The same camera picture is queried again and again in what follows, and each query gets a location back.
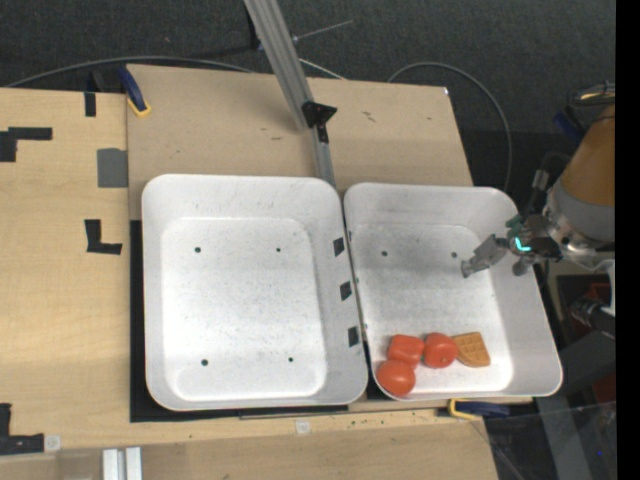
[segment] green led light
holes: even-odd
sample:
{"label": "green led light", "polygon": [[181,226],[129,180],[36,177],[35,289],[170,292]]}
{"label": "green led light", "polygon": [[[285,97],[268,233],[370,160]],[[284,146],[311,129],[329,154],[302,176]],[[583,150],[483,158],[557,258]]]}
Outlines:
{"label": "green led light", "polygon": [[515,240],[516,240],[516,247],[520,249],[522,252],[529,252],[531,250],[531,247],[529,247],[528,245],[526,247],[523,247],[519,237],[516,237]]}

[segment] cable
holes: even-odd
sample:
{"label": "cable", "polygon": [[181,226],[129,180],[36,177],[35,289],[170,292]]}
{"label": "cable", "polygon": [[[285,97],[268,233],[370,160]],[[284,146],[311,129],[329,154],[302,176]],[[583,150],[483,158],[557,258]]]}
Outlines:
{"label": "cable", "polygon": [[469,73],[466,73],[465,71],[462,71],[461,69],[458,69],[454,66],[450,66],[448,64],[442,64],[440,62],[415,62],[413,64],[409,64],[408,66],[405,66],[399,69],[393,75],[391,75],[387,80],[387,82],[392,83],[402,73],[405,73],[406,71],[409,71],[415,68],[421,68],[421,67],[436,67],[436,68],[442,68],[442,69],[447,69],[449,71],[453,71],[454,73],[457,73],[463,76],[464,78],[466,78],[467,80],[473,82],[482,92],[484,92],[487,98],[489,98],[489,100],[495,107],[496,111],[498,112],[500,119],[502,120],[502,125],[504,126],[504,130],[507,135],[507,147],[508,147],[507,174],[504,180],[504,188],[502,189],[503,192],[507,192],[507,189],[509,188],[509,185],[511,183],[511,170],[513,167],[513,140],[511,138],[511,130],[509,128],[509,123],[507,122],[507,118],[505,117],[504,112],[502,111],[502,108],[500,107],[496,99],[493,97],[491,92],[489,92],[489,89],[487,89],[482,83],[476,80]]}
{"label": "cable", "polygon": [[314,64],[313,62],[309,61],[309,60],[305,60],[305,59],[298,59],[300,62],[302,62],[303,64],[306,64],[307,66],[310,66],[312,68],[317,69],[318,71],[322,71],[328,75],[331,75],[332,77],[338,78],[340,80],[346,80],[345,77],[338,75],[337,73],[334,73],[333,71],[328,70],[327,68],[323,68],[322,66],[318,66],[317,64]]}
{"label": "cable", "polygon": [[39,75],[34,75],[29,78],[18,80],[17,82],[13,82],[8,85],[5,85],[5,87],[21,87],[31,82],[37,82],[38,80],[43,80],[45,78],[61,75],[64,73],[72,73],[74,71],[81,71],[83,69],[94,68],[98,66],[107,66],[110,64],[127,64],[129,62],[165,62],[165,63],[172,62],[176,64],[191,64],[194,66],[218,67],[218,68],[229,69],[232,71],[242,71],[244,73],[252,73],[250,69],[246,69],[240,66],[234,66],[233,64],[227,64],[225,62],[218,62],[214,60],[191,59],[188,57],[171,57],[167,55],[143,55],[143,56],[137,56],[137,57],[114,57],[111,59],[94,60],[90,62],[82,62],[80,64],[73,64],[72,66],[66,66],[63,68],[54,69],[52,71],[40,73]]}

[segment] red toy tomato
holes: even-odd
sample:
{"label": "red toy tomato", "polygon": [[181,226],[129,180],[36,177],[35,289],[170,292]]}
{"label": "red toy tomato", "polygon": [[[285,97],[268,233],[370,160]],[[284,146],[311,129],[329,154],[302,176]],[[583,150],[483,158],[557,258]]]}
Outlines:
{"label": "red toy tomato", "polygon": [[458,345],[449,336],[432,332],[424,342],[424,364],[431,368],[446,368],[458,357]]}
{"label": "red toy tomato", "polygon": [[406,395],[416,385],[413,368],[397,359],[382,363],[376,372],[376,379],[384,389],[396,396]]}
{"label": "red toy tomato", "polygon": [[398,361],[407,363],[411,368],[415,368],[420,362],[423,350],[424,341],[420,338],[396,334],[391,338],[387,358],[397,359]]}

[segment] wooden table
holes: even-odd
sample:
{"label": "wooden table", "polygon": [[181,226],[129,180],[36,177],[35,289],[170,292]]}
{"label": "wooden table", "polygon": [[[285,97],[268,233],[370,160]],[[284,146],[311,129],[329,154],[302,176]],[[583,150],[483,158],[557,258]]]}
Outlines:
{"label": "wooden table", "polygon": [[[0,131],[53,129],[53,140],[18,141],[16,162],[0,163],[0,402],[13,404],[11,433],[59,435],[63,451],[154,445],[143,454],[149,478],[211,478],[211,468],[220,478],[300,478],[300,468],[305,478],[495,478],[481,422],[438,417],[429,407],[439,403],[362,400],[346,414],[304,416],[309,435],[296,435],[300,417],[129,422],[129,221],[145,180],[167,170],[313,175],[274,77],[131,71],[153,107],[146,120],[118,94],[97,94],[91,117],[82,93],[0,90]],[[340,109],[329,133],[341,191],[365,180],[471,184],[442,88],[310,82]],[[212,101],[216,112],[203,112]],[[127,188],[98,187],[106,148],[129,150],[131,200]],[[100,219],[102,241],[123,244],[121,254],[88,253],[85,219]],[[52,478],[60,460],[3,460],[0,477]]]}

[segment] empty white tray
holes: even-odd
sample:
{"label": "empty white tray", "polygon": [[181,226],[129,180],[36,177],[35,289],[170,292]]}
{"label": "empty white tray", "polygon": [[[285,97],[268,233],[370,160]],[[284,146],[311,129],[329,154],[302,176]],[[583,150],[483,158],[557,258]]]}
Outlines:
{"label": "empty white tray", "polygon": [[386,359],[394,334],[480,331],[491,356],[484,368],[421,364],[414,390],[394,398],[543,396],[559,388],[562,369],[533,272],[514,276],[511,253],[467,279],[460,270],[488,235],[504,236],[505,221],[516,213],[511,199],[491,188],[365,183],[347,191],[373,370]]}
{"label": "empty white tray", "polygon": [[367,383],[337,192],[163,175],[142,195],[146,378],[172,410],[346,404]]}

